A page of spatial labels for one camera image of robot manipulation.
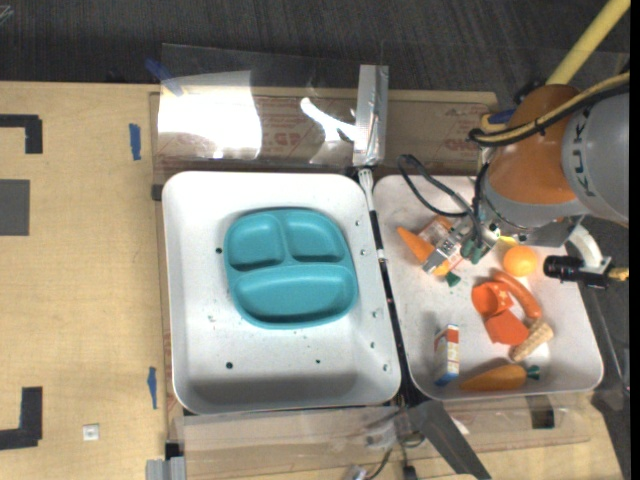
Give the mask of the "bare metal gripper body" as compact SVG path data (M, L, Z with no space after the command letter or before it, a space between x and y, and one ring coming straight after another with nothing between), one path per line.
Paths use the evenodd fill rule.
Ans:
M469 217L459 219L447 236L450 252L461 258L484 258L500 239L499 229Z

